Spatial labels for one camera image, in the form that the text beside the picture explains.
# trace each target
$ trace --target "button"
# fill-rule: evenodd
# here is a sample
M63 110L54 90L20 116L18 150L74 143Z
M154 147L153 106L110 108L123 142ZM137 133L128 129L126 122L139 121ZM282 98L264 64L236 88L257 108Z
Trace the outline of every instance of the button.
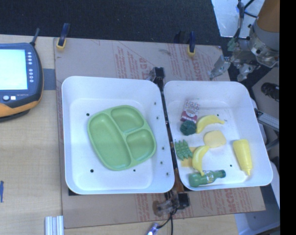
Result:
M8 100L10 100L10 97L8 96L8 95L5 95L5 96L3 96L3 98L2 98L4 101L8 101Z

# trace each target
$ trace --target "blue mark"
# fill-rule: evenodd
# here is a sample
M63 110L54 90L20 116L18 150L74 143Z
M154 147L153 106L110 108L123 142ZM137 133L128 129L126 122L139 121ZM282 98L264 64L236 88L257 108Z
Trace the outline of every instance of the blue mark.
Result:
M0 181L0 203L3 203L3 190L4 190L3 184L4 182L1 180Z

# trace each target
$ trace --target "yellow bottle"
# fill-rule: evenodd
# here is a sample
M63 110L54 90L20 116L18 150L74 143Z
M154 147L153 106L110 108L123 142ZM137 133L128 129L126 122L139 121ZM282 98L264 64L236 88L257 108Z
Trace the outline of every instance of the yellow bottle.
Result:
M233 148L241 170L245 171L249 176L250 170L252 169L252 161L248 140L240 139L234 141Z

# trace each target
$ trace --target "green plate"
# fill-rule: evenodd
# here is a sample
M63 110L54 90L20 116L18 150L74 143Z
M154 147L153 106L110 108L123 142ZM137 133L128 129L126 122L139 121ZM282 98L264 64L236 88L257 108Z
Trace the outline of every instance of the green plate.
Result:
M94 151L111 170L125 170L149 159L156 140L142 114L122 105L96 113L88 120L87 131Z

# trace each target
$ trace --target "monitor screen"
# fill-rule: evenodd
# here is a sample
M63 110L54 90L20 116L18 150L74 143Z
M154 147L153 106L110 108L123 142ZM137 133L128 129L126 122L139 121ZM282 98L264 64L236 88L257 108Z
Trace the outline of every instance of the monitor screen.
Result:
M0 49L0 91L27 89L25 50Z

